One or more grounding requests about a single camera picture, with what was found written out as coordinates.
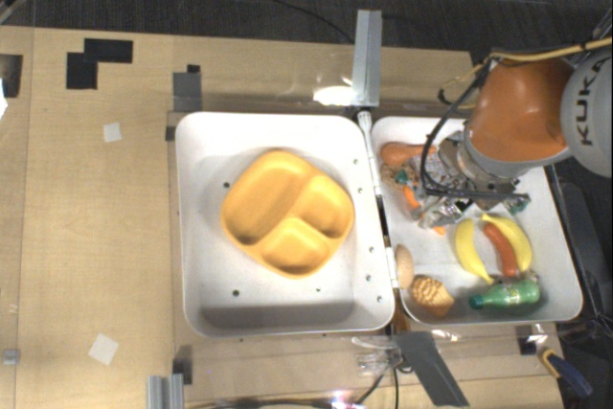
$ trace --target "wooden table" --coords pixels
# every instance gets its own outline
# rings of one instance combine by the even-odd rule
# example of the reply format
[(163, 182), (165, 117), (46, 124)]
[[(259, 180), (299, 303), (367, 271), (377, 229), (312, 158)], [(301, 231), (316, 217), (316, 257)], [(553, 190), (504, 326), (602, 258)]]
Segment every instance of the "wooden table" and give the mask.
[[(82, 52), (86, 37), (133, 40), (133, 62), (99, 64), (98, 90), (67, 90), (66, 54)], [(20, 96), (0, 121), (0, 342), (21, 353), (16, 368), (0, 367), (0, 407), (143, 408), (147, 377), (170, 374), (180, 303), (172, 291), (165, 141), (172, 73), (200, 65), (205, 108), (281, 107), (309, 101), (317, 80), (350, 77), (352, 47), (0, 27), (0, 53), (24, 56)], [(381, 99), (426, 112), (441, 83), (469, 67), (466, 53), (386, 48)], [(122, 140), (106, 143), (103, 127), (113, 123)], [(88, 355), (99, 333), (119, 344), (108, 365)], [(511, 337), (512, 330), (489, 330), (490, 344), (447, 345), (472, 406), (562, 407), (555, 380), (534, 356), (520, 356)], [(238, 342), (204, 345), (218, 367), (201, 384), (209, 396), (246, 387), (260, 391), (252, 395), (292, 394), (292, 380), (315, 380), (321, 369), (317, 352), (300, 367), (291, 356), (280, 361), (286, 339), (253, 343), (255, 364), (245, 364), (233, 357)], [(559, 350), (554, 335), (546, 343)], [(323, 373), (355, 380), (343, 356)], [(246, 370), (275, 362), (284, 367), (278, 380)], [(414, 375), (400, 382), (401, 407), (431, 407)], [(391, 406), (390, 379), (382, 385), (370, 407)], [(188, 400), (197, 393), (186, 387)]]

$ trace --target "yellow divided plate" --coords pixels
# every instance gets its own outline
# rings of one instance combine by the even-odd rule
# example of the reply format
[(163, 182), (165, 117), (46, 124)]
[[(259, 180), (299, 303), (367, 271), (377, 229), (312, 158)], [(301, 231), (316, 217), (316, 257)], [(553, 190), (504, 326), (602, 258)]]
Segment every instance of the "yellow divided plate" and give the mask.
[(273, 150), (247, 169), (221, 205), (221, 227), (254, 260), (287, 278), (318, 271), (353, 226), (347, 193), (309, 162)]

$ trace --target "white tray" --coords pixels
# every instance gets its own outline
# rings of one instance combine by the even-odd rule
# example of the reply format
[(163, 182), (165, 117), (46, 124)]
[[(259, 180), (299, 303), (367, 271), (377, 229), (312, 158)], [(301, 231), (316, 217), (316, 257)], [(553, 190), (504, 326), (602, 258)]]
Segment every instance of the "white tray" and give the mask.
[[(385, 326), (394, 296), (360, 129), (336, 116), (193, 113), (176, 130), (183, 301), (206, 336), (372, 330)], [(355, 222), (317, 273), (289, 280), (230, 240), (219, 209), (224, 183), (273, 148), (294, 152), (350, 195)]]
[[(373, 128), (375, 152), (378, 155), (381, 147), (388, 142), (421, 145), (437, 121), (431, 118), (383, 118)], [(461, 128), (462, 121), (451, 120), (443, 127), (435, 143)], [(416, 274), (428, 275), (443, 282), (456, 298), (454, 307), (444, 318), (439, 319), (415, 305), (411, 296), (403, 292), (405, 307), (416, 320), (433, 326), (537, 323), (566, 321), (579, 314), (583, 302), (579, 280), (544, 169), (531, 170), (521, 177), (518, 191), (529, 193), (532, 203), (513, 218), (524, 229), (533, 246), (532, 270), (540, 279), (542, 299), (533, 307), (513, 310), (471, 309), (468, 296), (482, 292), (487, 289), (487, 285), (478, 277), (465, 272), (458, 263), (453, 248), (455, 227), (448, 227), (445, 237), (421, 229), (408, 218), (408, 207), (401, 193), (385, 185), (382, 188), (392, 244), (395, 247), (399, 243), (404, 244), (413, 255)], [(510, 216), (503, 205), (498, 205), (491, 213)], [(466, 215), (478, 218), (481, 214), (473, 205)], [(486, 269), (490, 274), (500, 274), (494, 248), (478, 228), (475, 228), (475, 244)]]

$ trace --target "banana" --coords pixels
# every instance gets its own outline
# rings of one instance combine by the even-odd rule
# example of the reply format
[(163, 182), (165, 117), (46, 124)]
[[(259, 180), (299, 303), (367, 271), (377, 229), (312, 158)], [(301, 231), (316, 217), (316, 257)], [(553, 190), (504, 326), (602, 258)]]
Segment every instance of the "banana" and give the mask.
[(486, 267), (477, 254), (472, 236), (475, 231), (475, 224), (470, 218), (462, 221), (456, 229), (456, 254), (460, 260), (462, 267), (472, 273), (480, 276), (488, 284), (494, 283), (492, 277), (486, 271)]
[(533, 249), (530, 246), (530, 241), (526, 237), (526, 234), (521, 230), (519, 225), (513, 220), (503, 216), (483, 214), (481, 219), (493, 223), (500, 229), (503, 236), (511, 243), (511, 247), (515, 253), (515, 259), (517, 260), (517, 267), (522, 272), (527, 271), (533, 261)]

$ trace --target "white sticker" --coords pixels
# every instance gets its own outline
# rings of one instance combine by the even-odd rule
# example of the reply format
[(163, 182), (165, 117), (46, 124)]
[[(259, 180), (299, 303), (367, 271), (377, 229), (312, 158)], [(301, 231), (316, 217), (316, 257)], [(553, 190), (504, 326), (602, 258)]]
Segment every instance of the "white sticker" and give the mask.
[(7, 100), (4, 99), (4, 87), (2, 86), (2, 78), (0, 78), (0, 120), (4, 116), (4, 112), (9, 107)]
[(111, 142), (118, 142), (122, 139), (122, 129), (119, 123), (109, 123), (104, 125), (104, 141), (110, 144)]
[(119, 344), (110, 337), (106, 337), (104, 334), (98, 334), (96, 341), (94, 341), (94, 344), (89, 350), (89, 355), (95, 360), (104, 363), (104, 365), (110, 365), (118, 347)]

